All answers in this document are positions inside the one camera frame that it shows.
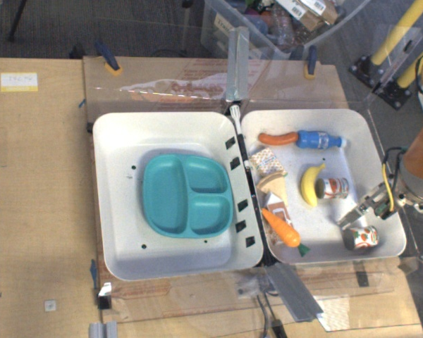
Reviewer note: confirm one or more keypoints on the tan waffle biscuit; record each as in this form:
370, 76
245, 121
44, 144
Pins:
266, 161

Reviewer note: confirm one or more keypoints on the clear plastic storage bin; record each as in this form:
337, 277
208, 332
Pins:
289, 16

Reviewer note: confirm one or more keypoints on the orange sausage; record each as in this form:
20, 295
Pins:
278, 138

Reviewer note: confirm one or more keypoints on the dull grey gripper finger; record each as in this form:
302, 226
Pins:
361, 208
349, 219

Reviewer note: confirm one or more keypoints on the small can red white label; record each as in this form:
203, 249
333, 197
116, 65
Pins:
363, 238
335, 188

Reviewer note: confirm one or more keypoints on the blue bottle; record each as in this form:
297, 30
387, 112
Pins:
313, 139

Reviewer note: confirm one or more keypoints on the yellow banana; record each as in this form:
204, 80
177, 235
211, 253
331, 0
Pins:
307, 185

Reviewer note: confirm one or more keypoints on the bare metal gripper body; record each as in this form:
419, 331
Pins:
377, 197

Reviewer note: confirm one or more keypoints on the yellow post black base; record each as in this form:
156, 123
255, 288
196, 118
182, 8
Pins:
409, 77
402, 26

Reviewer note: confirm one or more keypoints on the brown and white carton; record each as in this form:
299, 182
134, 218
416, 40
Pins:
277, 208

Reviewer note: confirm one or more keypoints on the brown cardboard board red print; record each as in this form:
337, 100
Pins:
204, 305

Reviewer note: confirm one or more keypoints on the orange carrot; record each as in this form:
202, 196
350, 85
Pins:
283, 229

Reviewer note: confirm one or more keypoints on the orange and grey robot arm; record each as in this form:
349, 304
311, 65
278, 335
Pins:
417, 153

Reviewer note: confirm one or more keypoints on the teal divided plate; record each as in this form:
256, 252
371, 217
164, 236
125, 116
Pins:
165, 195

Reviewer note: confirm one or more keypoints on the white plastic tray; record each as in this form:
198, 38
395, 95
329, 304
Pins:
324, 224
127, 195

